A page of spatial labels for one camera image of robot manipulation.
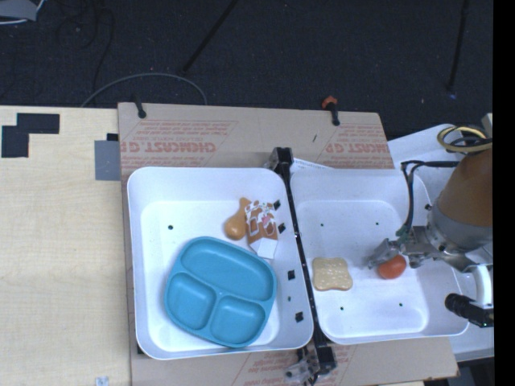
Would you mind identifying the gingerbread house carton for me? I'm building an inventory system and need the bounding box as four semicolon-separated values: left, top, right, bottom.
243;199;280;261

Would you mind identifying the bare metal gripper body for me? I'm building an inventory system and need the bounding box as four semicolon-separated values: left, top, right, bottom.
397;224;448;269

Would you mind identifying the beige toy biscuit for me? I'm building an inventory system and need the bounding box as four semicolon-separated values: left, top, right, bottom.
311;257;354;293

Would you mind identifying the brown toy chicken drumstick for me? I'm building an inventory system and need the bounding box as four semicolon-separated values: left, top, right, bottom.
224;197;253;241

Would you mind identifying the orange toy tomato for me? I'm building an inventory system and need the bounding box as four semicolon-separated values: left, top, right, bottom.
377;254;408;281

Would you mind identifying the black cylinder on white bracket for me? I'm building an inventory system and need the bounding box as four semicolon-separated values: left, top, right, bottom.
444;263;495;329

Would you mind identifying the white paper sheet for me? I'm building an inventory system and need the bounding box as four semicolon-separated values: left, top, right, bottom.
292;158;336;171

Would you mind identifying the thin black rod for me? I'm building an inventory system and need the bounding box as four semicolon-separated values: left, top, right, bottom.
278;162;329;350

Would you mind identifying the black block with thin wires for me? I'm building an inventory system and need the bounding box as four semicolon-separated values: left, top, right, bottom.
268;146;295;172
314;344;337;376

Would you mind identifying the blue divided plate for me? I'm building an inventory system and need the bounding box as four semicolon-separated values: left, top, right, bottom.
163;236;278;350

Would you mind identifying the brown cardboard board red print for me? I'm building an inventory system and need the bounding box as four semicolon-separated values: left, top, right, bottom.
117;101;460;386

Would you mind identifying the white plastic tray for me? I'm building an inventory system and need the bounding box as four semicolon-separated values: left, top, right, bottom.
289;162;472;346
126;166;315;361

